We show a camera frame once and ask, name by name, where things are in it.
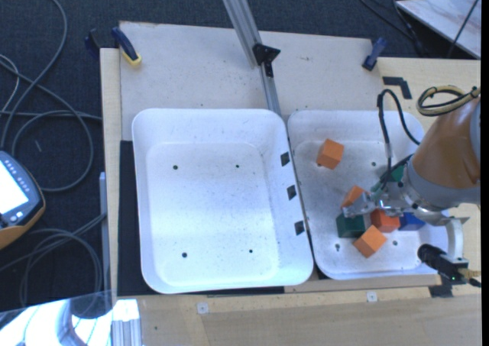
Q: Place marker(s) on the orange cube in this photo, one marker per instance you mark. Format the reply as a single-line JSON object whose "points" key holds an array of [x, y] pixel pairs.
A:
{"points": [[369, 241], [330, 153], [353, 195]]}

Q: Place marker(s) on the red-orange cube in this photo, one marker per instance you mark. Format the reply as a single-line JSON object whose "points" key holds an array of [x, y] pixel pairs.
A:
{"points": [[384, 221]]}

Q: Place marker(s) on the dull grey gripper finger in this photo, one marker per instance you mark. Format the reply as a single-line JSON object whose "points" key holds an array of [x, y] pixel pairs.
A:
{"points": [[355, 211]]}

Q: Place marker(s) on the black cylinder on white bracket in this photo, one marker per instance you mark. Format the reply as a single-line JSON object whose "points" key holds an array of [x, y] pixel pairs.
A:
{"points": [[454, 235]]}

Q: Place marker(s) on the white plastic tray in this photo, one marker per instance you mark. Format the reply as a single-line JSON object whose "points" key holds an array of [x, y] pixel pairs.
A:
{"points": [[328, 191], [214, 207]]}

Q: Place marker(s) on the blue cube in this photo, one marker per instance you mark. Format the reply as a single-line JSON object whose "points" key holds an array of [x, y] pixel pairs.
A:
{"points": [[412, 222]]}

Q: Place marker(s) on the pale wood board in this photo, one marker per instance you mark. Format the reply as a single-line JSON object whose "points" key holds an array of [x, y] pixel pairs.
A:
{"points": [[198, 69]]}

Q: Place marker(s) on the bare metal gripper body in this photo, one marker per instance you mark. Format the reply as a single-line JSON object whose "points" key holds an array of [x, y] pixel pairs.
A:
{"points": [[395, 199]]}

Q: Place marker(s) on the dark green cube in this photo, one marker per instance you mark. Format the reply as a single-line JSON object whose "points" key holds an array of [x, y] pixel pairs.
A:
{"points": [[348, 227]]}

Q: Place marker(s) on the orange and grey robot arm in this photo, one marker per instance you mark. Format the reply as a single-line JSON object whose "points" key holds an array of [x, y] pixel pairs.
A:
{"points": [[447, 146]]}

